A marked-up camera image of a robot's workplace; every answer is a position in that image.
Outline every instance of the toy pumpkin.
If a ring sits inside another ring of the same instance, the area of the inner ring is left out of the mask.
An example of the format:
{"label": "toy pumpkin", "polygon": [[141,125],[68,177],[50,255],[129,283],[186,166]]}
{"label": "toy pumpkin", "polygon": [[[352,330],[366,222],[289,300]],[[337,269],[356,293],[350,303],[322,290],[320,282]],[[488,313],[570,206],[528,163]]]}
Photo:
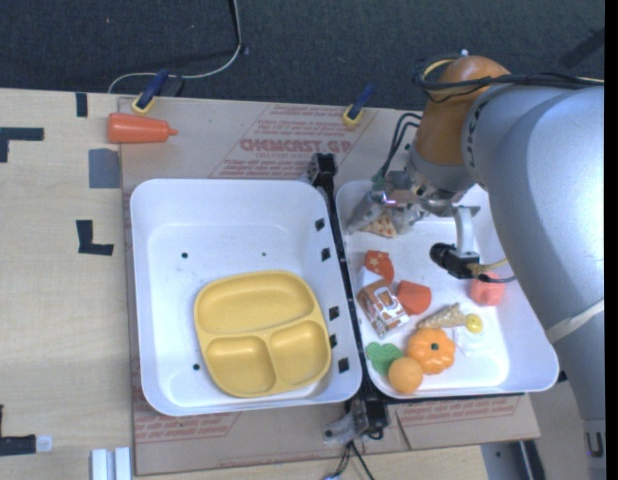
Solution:
{"label": "toy pumpkin", "polygon": [[456,344],[442,329],[423,327],[407,342],[407,356],[420,363],[427,374],[441,373],[454,362]]}

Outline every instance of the divided yellow plate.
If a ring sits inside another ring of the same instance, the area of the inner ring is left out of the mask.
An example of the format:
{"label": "divided yellow plate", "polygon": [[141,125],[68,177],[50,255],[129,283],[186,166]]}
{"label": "divided yellow plate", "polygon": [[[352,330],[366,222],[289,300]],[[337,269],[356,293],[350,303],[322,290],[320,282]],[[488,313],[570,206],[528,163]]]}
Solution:
{"label": "divided yellow plate", "polygon": [[318,301],[291,272],[250,272],[209,283],[196,297],[194,321],[211,377],[233,396],[298,389],[331,365]]}

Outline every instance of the robotic arm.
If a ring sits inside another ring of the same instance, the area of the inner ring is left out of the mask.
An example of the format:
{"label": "robotic arm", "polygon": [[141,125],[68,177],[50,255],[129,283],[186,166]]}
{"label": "robotic arm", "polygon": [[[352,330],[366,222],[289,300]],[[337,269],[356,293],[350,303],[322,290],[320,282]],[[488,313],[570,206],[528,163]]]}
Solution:
{"label": "robotic arm", "polygon": [[474,183],[488,192],[503,250],[573,388],[590,476],[606,478],[603,83],[519,77],[477,56],[437,59],[420,76],[431,100],[407,169],[418,204],[444,215]]}

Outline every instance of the cardboard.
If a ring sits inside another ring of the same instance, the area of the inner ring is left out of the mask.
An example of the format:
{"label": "cardboard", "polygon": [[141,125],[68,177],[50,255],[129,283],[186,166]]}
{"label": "cardboard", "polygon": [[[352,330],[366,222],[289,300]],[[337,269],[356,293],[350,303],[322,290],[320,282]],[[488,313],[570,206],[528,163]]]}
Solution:
{"label": "cardboard", "polygon": [[[119,111],[130,112],[131,102],[121,98]],[[159,99],[152,117],[167,121],[178,135],[163,143],[121,145],[137,475],[340,456],[339,446],[324,443],[322,427],[344,415],[344,404],[177,418],[149,406],[139,379],[128,201],[133,189],[151,178],[306,177],[317,152],[335,155],[336,190],[348,181],[369,179],[384,162],[403,112],[367,109],[350,128],[342,124],[343,111],[319,105]],[[394,162],[406,162],[403,147]],[[361,443],[364,454],[539,435],[528,395],[396,404],[389,412],[391,423],[383,438]]]}

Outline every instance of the wooden table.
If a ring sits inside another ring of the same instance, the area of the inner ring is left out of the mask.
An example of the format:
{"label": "wooden table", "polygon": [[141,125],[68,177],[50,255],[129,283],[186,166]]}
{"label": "wooden table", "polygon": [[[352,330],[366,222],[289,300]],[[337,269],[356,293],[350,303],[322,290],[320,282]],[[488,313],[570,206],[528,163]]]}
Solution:
{"label": "wooden table", "polygon": [[[117,97],[0,89],[0,128],[42,127],[44,141],[9,142],[0,162],[0,404],[2,435],[50,435],[48,453],[0,457],[0,479],[89,478],[91,450],[133,450],[120,189],[91,189],[88,151],[116,150],[106,119]],[[113,254],[78,253],[77,220]],[[480,446],[370,456],[375,478],[484,480]],[[318,479],[337,460],[152,478]],[[364,478],[353,459],[342,478]]]}

